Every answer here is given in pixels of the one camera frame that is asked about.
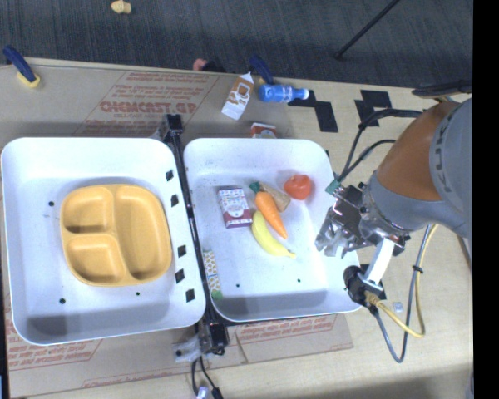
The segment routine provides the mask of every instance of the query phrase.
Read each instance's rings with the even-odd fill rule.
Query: yellow cable
[[[427,245],[429,241],[431,240],[432,235],[434,234],[434,231],[437,229],[437,225],[434,224],[428,233],[427,237],[425,238],[425,244],[422,250],[422,253],[419,258],[419,267],[422,267],[423,263],[423,257],[425,256],[425,250],[427,249]],[[423,338],[425,337],[425,324],[423,323],[423,315],[422,315],[422,308],[420,305],[420,300],[419,300],[419,275],[416,277],[415,283],[414,283],[414,289],[415,289],[415,298],[416,298],[416,312],[417,312],[417,319],[419,321],[419,326],[421,328],[421,332],[416,332],[412,330],[408,325],[403,323],[401,319],[399,319],[398,315],[396,315],[391,309],[387,308],[377,297],[375,294],[370,293],[369,291],[366,291],[364,295],[366,296],[366,300],[368,303],[372,304],[373,306],[376,306],[377,308],[383,310],[399,327],[401,327],[404,331],[409,333],[410,335],[416,337],[416,338]]]

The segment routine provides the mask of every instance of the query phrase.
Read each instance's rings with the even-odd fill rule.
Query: blue bottle
[[[259,99],[262,102],[291,102],[294,99],[307,99],[309,89],[295,89],[282,84],[263,84],[259,88]]]

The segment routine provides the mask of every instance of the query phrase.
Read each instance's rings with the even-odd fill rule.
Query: purple carton
[[[224,216],[226,228],[239,228],[241,226],[251,226],[250,207],[244,195],[244,191],[239,186],[223,186],[218,190],[218,202]]]

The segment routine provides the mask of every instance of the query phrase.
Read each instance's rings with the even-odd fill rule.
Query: black square marker
[[[373,109],[373,106],[370,106],[367,102],[365,101],[355,101],[355,105],[357,106],[357,112],[360,120],[364,122],[366,118],[371,116],[375,110]],[[379,127],[379,122],[377,120],[372,121],[369,123],[370,126],[375,126]]]
[[[363,101],[374,108],[392,108],[390,96],[386,91],[361,90],[360,94]]]
[[[316,117],[318,118],[319,129],[327,132],[338,132],[338,125],[334,119],[334,112],[331,102],[316,102]]]
[[[309,90],[309,97],[307,99],[293,99],[289,102],[288,106],[304,106],[314,108],[316,106],[316,95],[312,90]]]

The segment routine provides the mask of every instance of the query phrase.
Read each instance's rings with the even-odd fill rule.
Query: table
[[[37,89],[28,90],[17,81],[14,67],[0,66],[0,151],[10,140],[22,136],[121,135],[123,128],[128,135],[148,136],[163,113],[172,112],[182,116],[184,145],[199,136],[248,137],[251,124],[258,121],[276,126],[279,137],[304,138],[320,144],[329,153],[333,169],[340,171],[356,133],[357,104],[364,100],[365,91],[387,92],[392,106],[398,109],[421,111],[435,103],[415,97],[410,90],[402,88],[277,78],[277,82],[313,90],[318,101],[331,102],[338,133],[324,133],[319,129],[314,108],[263,103],[257,96],[250,99],[239,121],[222,115],[220,109],[236,78],[232,74],[27,60],[42,78]],[[122,116],[138,115],[138,112],[118,109],[137,100],[156,101],[162,112],[145,112],[135,118]],[[409,122],[410,119],[398,118],[380,121],[380,127],[364,132],[358,150],[377,140],[397,139]],[[388,148],[379,146],[349,176],[348,182],[356,185],[366,181],[386,152]],[[411,265],[421,239],[421,232],[413,234],[406,252],[391,262],[383,279],[389,303],[406,305]],[[361,263],[370,261],[371,251],[359,251]],[[7,267],[4,256],[2,264]],[[276,343],[276,346],[280,344],[279,350],[265,347],[272,342],[261,343],[253,349],[237,343],[237,347],[226,353],[230,356],[226,359],[231,361],[210,359],[207,362],[208,373],[226,398],[324,398],[338,394],[341,397],[462,397],[473,359],[472,278],[465,250],[448,229],[437,230],[427,251],[424,271],[421,297],[427,336],[422,340],[409,338],[408,356],[402,364],[391,358],[376,322],[365,309],[360,309],[347,315],[325,317],[320,321],[327,324],[325,332],[290,337],[287,343]],[[4,297],[8,312],[7,282]],[[71,368],[87,368],[88,362],[94,360],[96,350],[100,350],[97,347],[102,347],[97,342],[82,344],[77,350],[60,351],[74,363],[61,361],[59,365],[52,360],[59,355],[54,353],[52,357],[48,351],[31,350],[29,358],[41,359],[41,366],[19,376],[21,372],[13,363],[16,362],[17,368],[22,366],[19,359],[30,350],[29,347],[22,349],[26,346],[21,344],[22,340],[18,341],[20,346],[16,344],[11,318],[7,321],[10,388],[14,397],[42,393],[51,398],[147,398],[160,394],[193,397],[189,368],[185,364],[165,370],[154,357],[145,354],[149,371],[118,372],[121,369],[118,362],[125,361],[134,347],[150,348],[146,347],[150,345],[148,342],[133,342],[133,339],[122,343],[104,340],[105,377],[89,379],[84,375],[82,384],[67,384],[67,379],[72,378]],[[387,323],[387,329],[395,348],[400,350],[402,332],[391,322]],[[181,341],[187,334],[164,332],[155,339],[168,336],[163,344],[169,347],[170,342]],[[243,335],[238,332],[235,337],[240,339]],[[160,346],[160,353],[165,350]]]

